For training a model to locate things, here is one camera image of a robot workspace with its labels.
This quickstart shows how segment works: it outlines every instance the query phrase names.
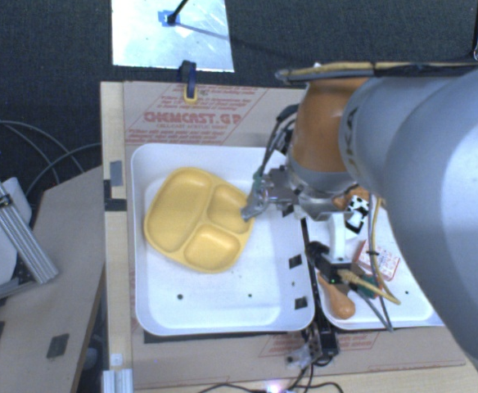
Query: yellow plate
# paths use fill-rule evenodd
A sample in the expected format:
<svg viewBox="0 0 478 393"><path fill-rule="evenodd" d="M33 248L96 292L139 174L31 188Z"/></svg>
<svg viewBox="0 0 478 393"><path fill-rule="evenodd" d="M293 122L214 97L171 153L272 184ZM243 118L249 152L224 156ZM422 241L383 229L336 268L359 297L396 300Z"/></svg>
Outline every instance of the yellow plate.
<svg viewBox="0 0 478 393"><path fill-rule="evenodd" d="M148 242L160 253L206 273L230 268L254 223L241 217L246 195L196 168L175 170L162 184L144 219Z"/></svg>

